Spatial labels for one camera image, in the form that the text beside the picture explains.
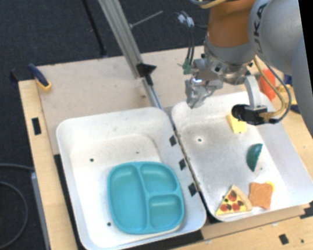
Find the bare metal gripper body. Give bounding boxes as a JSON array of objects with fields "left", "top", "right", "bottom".
[{"left": 188, "top": 48, "right": 254, "bottom": 92}]

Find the yellow cheese slice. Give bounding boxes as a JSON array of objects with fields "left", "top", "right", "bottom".
[{"left": 226, "top": 111, "right": 248, "bottom": 136}]

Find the white plastic tray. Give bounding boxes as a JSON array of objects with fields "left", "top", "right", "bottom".
[
  {"left": 168, "top": 82, "right": 313, "bottom": 229},
  {"left": 54, "top": 99, "right": 211, "bottom": 250}
]

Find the dark green half-round piece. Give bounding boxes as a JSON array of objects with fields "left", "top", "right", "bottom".
[{"left": 243, "top": 142, "right": 268, "bottom": 174}]

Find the brown flat board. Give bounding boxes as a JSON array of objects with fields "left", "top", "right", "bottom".
[{"left": 33, "top": 27, "right": 313, "bottom": 250}]

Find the blue divided plate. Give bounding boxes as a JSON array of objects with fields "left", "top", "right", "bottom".
[{"left": 102, "top": 154, "right": 189, "bottom": 241}]

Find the yellow pizza slice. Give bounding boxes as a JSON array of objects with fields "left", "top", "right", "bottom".
[{"left": 210, "top": 182, "right": 254, "bottom": 218}]

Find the orange toast slice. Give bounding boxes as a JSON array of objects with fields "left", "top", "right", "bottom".
[{"left": 246, "top": 178, "right": 278, "bottom": 213}]

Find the black cylinder on white bracket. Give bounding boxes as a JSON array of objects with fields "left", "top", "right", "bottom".
[{"left": 225, "top": 73, "right": 272, "bottom": 130}]

